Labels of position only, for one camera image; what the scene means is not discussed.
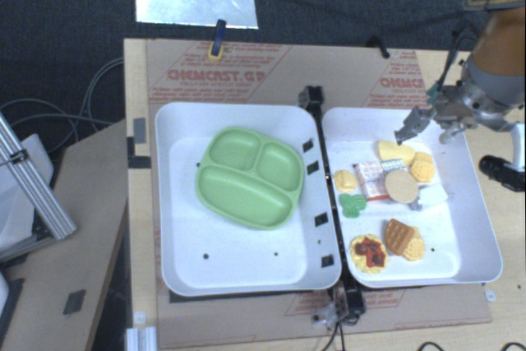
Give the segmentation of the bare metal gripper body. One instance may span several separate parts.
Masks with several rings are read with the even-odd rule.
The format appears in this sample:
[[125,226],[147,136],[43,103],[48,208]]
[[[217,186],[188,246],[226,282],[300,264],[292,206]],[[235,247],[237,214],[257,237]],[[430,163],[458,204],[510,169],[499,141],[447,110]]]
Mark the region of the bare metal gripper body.
[[494,132],[511,132],[516,122],[505,116],[513,106],[502,104],[474,85],[444,85],[429,90],[433,118],[443,129],[474,129],[484,126]]

